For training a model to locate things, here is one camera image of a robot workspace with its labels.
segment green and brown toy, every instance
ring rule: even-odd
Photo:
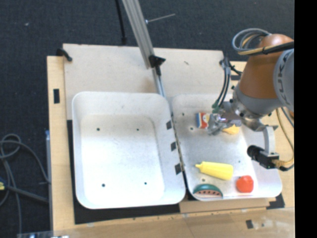
[[[194,191],[193,195],[197,198],[213,198],[213,197],[223,197],[221,190],[215,185],[204,183],[198,185]]]

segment black bracket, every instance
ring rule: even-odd
[[[155,71],[156,71],[158,76],[161,76],[162,73],[161,73],[159,67],[163,64],[163,62],[166,61],[166,59],[165,58],[156,57],[154,55],[150,55],[149,56],[149,60],[150,60],[151,67],[155,68]]]
[[[66,52],[65,49],[58,48],[57,51],[56,51],[56,55],[59,56],[59,57],[65,56],[67,61],[73,61],[73,58],[71,58],[69,56],[69,54]]]

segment wooden table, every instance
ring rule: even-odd
[[[156,49],[158,53],[169,52],[168,49]],[[186,50],[173,50],[174,52],[185,52]],[[208,51],[201,51],[203,54],[208,54]],[[71,170],[68,148],[68,132],[67,132],[67,114],[66,114],[66,97],[65,97],[65,77],[64,77],[64,57],[48,56],[47,57],[47,72],[48,72],[48,97],[49,97],[49,120],[50,120],[50,147],[51,147],[51,168],[52,168],[52,216],[53,230],[72,230],[68,232],[79,232],[81,230],[85,234],[97,234],[107,230],[111,234],[123,232],[123,230],[137,230],[143,225],[152,225],[151,228],[156,237],[163,237],[165,228],[162,229],[162,223],[165,227],[170,227],[174,230],[173,237],[193,237],[190,236],[190,230],[184,218],[191,216],[210,216],[213,214],[226,213],[235,214],[241,212],[263,211],[273,202],[275,198],[259,198],[252,200],[226,200],[217,202],[200,201],[182,201],[180,203],[180,214],[163,215],[141,218],[118,219],[111,221],[101,221],[96,223],[87,223],[76,225],[74,223],[74,208],[73,195],[71,184]],[[245,62],[232,62],[238,70],[243,70]],[[56,102],[54,93],[59,90],[59,102]],[[263,119],[265,124],[278,124],[276,113],[268,118]],[[294,141],[294,130],[290,124],[283,118],[283,123],[286,126],[291,140]],[[281,159],[288,160],[292,155],[291,147],[287,142],[286,137],[279,127],[275,131],[276,136],[276,151],[280,154]],[[294,193],[294,169],[287,172],[280,172],[280,177],[283,183],[282,195],[287,209],[295,210],[295,193]]]

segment black connector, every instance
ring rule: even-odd
[[[252,160],[259,162],[259,164],[266,169],[276,168],[272,160],[278,160],[279,155],[276,153],[265,154],[265,150],[261,147],[251,145],[247,150],[248,155]]]

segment red object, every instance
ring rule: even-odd
[[[254,182],[251,176],[242,176],[237,180],[236,186],[238,191],[250,193],[253,190]]]

